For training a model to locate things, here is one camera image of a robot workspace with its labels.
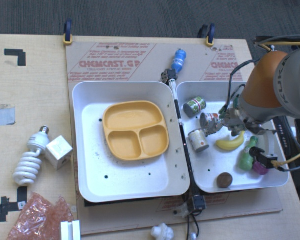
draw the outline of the green can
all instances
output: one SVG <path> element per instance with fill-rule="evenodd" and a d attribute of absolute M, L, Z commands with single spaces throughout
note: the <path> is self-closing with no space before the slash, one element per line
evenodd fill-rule
<path fill-rule="evenodd" d="M 188 117 L 191 118 L 194 115 L 198 114 L 201 110 L 204 110 L 206 107 L 206 101 L 200 96 L 197 96 L 183 105 L 183 111 Z"/>

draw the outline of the white block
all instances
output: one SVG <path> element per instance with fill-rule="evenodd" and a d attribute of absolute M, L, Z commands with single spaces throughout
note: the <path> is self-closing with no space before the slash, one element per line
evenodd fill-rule
<path fill-rule="evenodd" d="M 59 136 L 51 141 L 45 148 L 45 158 L 58 170 L 71 159 L 73 148 Z"/>
<path fill-rule="evenodd" d="M 60 240 L 81 240 L 80 220 L 74 220 L 72 222 L 62 221 Z"/>

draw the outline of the banana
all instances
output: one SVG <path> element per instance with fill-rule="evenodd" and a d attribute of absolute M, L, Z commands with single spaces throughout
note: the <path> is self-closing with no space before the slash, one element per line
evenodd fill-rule
<path fill-rule="evenodd" d="M 238 137 L 232 140 L 218 139 L 215 144 L 223 150 L 232 151 L 239 148 L 245 141 L 245 131 L 242 130 Z"/>

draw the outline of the orange plate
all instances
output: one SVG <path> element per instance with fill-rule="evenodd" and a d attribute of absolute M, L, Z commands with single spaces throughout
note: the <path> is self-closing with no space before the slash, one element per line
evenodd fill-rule
<path fill-rule="evenodd" d="M 112 154 L 125 161 L 162 155 L 169 146 L 160 108 L 146 100 L 111 105 L 103 114 L 103 128 Z"/>

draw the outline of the gray carpet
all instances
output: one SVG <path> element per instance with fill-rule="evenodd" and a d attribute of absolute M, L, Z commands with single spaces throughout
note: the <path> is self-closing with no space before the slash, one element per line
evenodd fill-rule
<path fill-rule="evenodd" d="M 0 34 L 63 35 L 67 18 L 74 36 L 196 38 L 214 23 L 259 59 L 256 36 L 300 35 L 300 0 L 0 0 Z"/>

